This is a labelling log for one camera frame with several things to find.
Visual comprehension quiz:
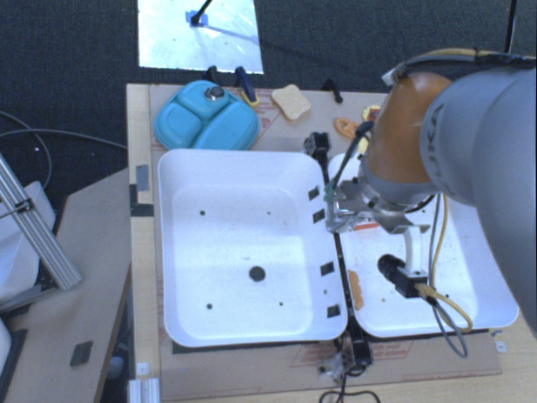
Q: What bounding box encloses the thin black and white rod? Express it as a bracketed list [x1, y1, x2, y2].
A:
[317, 149, 358, 344]

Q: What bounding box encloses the brown cardboard board red print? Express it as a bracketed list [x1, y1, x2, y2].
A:
[149, 83, 503, 395]

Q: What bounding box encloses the orange pretzel biscuit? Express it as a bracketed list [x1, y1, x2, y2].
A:
[333, 117, 362, 139]

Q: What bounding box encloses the blue divided plate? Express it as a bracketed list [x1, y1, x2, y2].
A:
[153, 79, 262, 152]

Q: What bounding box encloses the white plastic tray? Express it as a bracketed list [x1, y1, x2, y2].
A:
[326, 153, 521, 339]
[157, 148, 350, 348]

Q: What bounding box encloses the black block with thin wires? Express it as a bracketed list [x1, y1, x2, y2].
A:
[334, 332, 374, 374]
[303, 131, 333, 156]

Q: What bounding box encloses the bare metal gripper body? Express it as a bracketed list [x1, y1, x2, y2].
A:
[325, 176, 431, 235]

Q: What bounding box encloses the pale toast bread slice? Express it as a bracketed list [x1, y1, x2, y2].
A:
[270, 83, 313, 122]

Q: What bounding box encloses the black cylinder on white bracket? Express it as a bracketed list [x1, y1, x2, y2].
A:
[377, 224, 431, 300]

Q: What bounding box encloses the orange toy sausage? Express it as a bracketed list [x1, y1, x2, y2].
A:
[347, 270, 366, 311]

